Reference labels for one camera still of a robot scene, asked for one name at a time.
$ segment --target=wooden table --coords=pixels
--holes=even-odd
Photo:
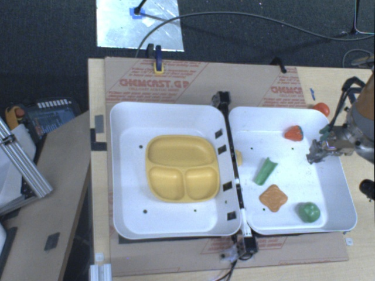
[[[95,116],[105,114],[104,60],[89,60],[90,92],[90,127],[94,128]],[[336,109],[341,93],[341,86],[346,79],[357,76],[367,81],[370,70],[343,68],[310,68],[297,67],[299,79],[304,92],[306,104],[312,106],[325,102],[331,109],[329,119]],[[313,88],[319,101],[314,101],[310,88]],[[336,124],[342,124],[344,117]],[[97,142],[106,142],[106,130],[96,134]],[[359,191],[363,179],[374,180],[374,166],[358,155],[341,157],[347,182],[356,207],[358,222],[354,230],[345,235],[353,240],[347,247],[349,261],[316,263],[308,265],[272,266],[265,268],[235,269],[231,280],[375,280],[375,225],[374,202]],[[108,231],[108,184],[107,155],[92,151],[92,186],[93,186],[93,224],[94,252],[103,253],[104,259],[97,259],[96,264],[110,263],[110,242]],[[170,273],[158,275],[114,277],[114,281],[132,280],[215,280],[226,271],[209,270],[204,272]]]

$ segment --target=red tomato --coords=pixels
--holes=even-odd
[[[320,111],[325,116],[329,116],[330,113],[328,105],[322,102],[314,105],[312,109]]]

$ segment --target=white tray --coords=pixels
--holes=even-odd
[[[327,118],[313,109],[237,107],[230,113],[234,147],[242,153],[238,168],[242,194],[250,227],[265,235],[307,232],[348,231],[356,225],[357,215],[346,183],[340,158],[327,157],[310,165],[306,160],[313,139],[327,125]],[[301,142],[284,138],[284,132],[299,125]],[[254,183],[263,161],[270,157],[278,166],[267,181]],[[288,201],[276,213],[263,205],[259,196],[276,184]],[[320,218],[305,223],[298,217],[299,203],[313,202]]]
[[[223,236],[241,224],[224,117],[211,106],[122,102],[110,115],[114,193],[114,225],[129,239]],[[215,133],[222,131],[216,139]],[[217,153],[220,190],[199,203],[167,203],[148,186],[145,151],[159,135],[195,135],[207,139]],[[226,145],[227,151],[217,149]],[[224,191],[223,184],[232,182]]]

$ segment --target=silver metal sheet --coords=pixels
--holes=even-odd
[[[97,44],[99,47],[136,49],[144,36],[162,21],[149,17],[134,19],[130,9],[142,0],[97,0]],[[179,15],[177,0],[147,0],[142,11],[163,20]],[[179,20],[158,29],[142,46],[148,43],[162,46],[165,51],[182,51]]]

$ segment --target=brown cookie toy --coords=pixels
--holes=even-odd
[[[275,213],[288,201],[288,196],[273,184],[259,196],[259,200]]]

